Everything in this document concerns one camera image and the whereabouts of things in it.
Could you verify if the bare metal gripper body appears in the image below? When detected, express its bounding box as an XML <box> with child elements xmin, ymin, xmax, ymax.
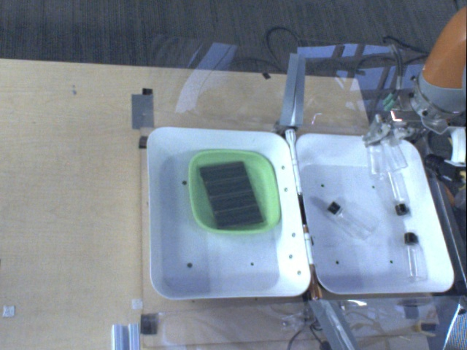
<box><xmin>375</xmin><ymin>99</ymin><xmax>452</xmax><ymax>138</ymax></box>

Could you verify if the black cylinder on white bracket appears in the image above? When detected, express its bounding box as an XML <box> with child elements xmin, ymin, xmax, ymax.
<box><xmin>424</xmin><ymin>127</ymin><xmax>467</xmax><ymax>182</ymax></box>

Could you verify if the clear bottle with black cap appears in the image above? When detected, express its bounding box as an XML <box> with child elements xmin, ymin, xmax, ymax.
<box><xmin>387</xmin><ymin>171</ymin><xmax>408</xmax><ymax>217</ymax></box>
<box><xmin>403</xmin><ymin>231</ymin><xmax>428</xmax><ymax>283</ymax></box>
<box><xmin>327</xmin><ymin>201</ymin><xmax>379</xmax><ymax>241</ymax></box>

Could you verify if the black ribbed block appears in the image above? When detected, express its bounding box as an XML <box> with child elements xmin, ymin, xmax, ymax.
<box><xmin>198</xmin><ymin>160</ymin><xmax>265</xmax><ymax>230</ymax></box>

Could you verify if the white plastic tray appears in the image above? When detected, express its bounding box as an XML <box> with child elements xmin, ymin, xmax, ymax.
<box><xmin>146</xmin><ymin>126</ymin><xmax>312</xmax><ymax>301</ymax></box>
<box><xmin>294</xmin><ymin>133</ymin><xmax>455</xmax><ymax>296</ymax></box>

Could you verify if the green square bowl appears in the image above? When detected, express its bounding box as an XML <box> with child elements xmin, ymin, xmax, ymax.
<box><xmin>188</xmin><ymin>149</ymin><xmax>282</xmax><ymax>236</ymax></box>

